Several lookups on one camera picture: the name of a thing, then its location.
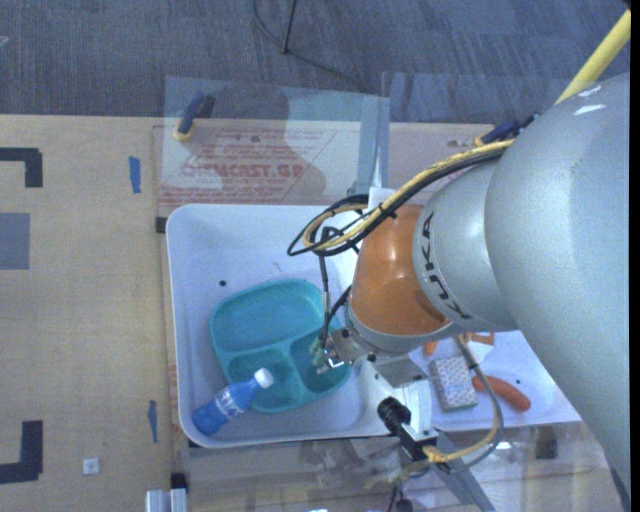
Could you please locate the black cylinder on white bracket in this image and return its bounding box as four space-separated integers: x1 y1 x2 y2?
372 355 441 464

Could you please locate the white patterned packet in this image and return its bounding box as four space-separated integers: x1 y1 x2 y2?
428 355 479 413

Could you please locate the orange sausage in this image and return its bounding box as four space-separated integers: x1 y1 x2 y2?
471 374 532 413

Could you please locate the blue bottle with white cap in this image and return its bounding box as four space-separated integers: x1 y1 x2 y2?
191 367 276 437

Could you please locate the white plastic tray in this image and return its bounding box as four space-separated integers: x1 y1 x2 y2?
389 328 584 432
164 202 397 449

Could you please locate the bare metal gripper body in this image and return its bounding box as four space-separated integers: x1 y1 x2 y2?
315 327 375 376

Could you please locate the green divided plate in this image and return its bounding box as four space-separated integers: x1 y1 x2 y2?
208 278 354 415

